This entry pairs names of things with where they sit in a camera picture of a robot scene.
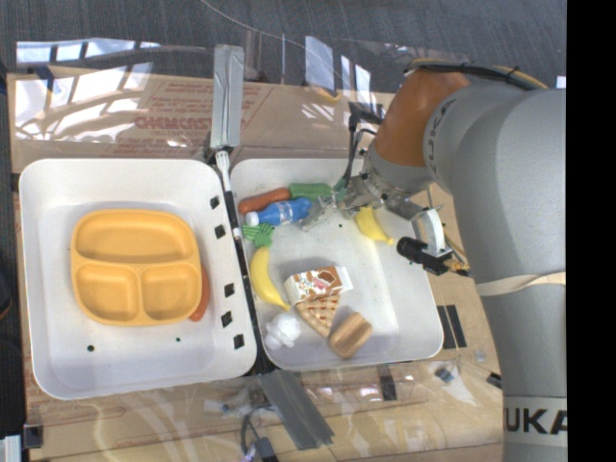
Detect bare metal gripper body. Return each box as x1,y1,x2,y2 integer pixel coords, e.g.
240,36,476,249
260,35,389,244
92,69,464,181
336,172,388,214

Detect green cylinder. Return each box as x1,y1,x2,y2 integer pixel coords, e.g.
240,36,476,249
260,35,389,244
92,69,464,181
288,181,335,202

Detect yellow banana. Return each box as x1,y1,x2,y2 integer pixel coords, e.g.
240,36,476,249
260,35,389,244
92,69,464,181
354,205,396,247
248,244,292,313

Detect blue bottle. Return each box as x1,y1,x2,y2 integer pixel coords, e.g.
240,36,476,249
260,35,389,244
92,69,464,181
244,196,314,228

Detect orange sausage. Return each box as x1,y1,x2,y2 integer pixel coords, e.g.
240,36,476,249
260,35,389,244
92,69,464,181
237,186,293,217
188,264,212,323

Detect white printed carton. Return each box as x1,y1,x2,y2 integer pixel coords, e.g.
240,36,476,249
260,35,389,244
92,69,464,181
282,265,354,305

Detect brown cardboard board red print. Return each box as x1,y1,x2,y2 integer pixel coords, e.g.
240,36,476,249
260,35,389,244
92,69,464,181
6,64,507,462

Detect pizza slice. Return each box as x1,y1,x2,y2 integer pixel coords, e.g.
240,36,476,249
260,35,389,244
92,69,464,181
294,292,343,340

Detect white plastic tray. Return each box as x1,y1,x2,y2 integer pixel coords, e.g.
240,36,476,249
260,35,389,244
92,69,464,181
17,157,258,400
229,157,445,373

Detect white crumpled lump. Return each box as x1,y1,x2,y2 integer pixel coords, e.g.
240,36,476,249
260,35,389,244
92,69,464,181
263,311,303,352

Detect brown bread bun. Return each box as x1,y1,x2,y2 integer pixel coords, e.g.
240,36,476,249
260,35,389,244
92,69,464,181
327,311,374,360

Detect orange divided plate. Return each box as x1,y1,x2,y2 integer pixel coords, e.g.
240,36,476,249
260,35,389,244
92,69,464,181
69,208,204,327

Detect black cylinder on white bracket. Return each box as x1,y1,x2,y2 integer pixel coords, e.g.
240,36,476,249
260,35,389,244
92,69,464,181
396,206,456,277

